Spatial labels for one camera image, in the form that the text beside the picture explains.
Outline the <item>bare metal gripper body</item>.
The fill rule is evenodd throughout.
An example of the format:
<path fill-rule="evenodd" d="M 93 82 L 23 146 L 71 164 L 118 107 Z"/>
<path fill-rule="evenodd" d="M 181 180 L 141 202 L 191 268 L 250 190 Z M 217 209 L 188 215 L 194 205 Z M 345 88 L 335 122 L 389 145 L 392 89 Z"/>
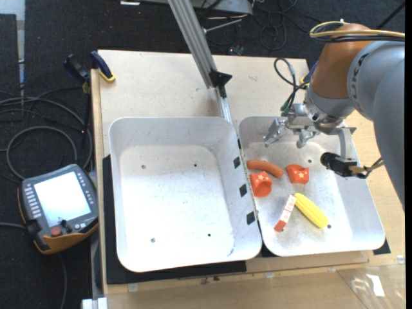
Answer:
<path fill-rule="evenodd" d="M 342 118 L 330 116 L 311 104 L 293 104 L 286 118 L 293 131 L 313 131 L 330 134 L 342 123 Z"/>

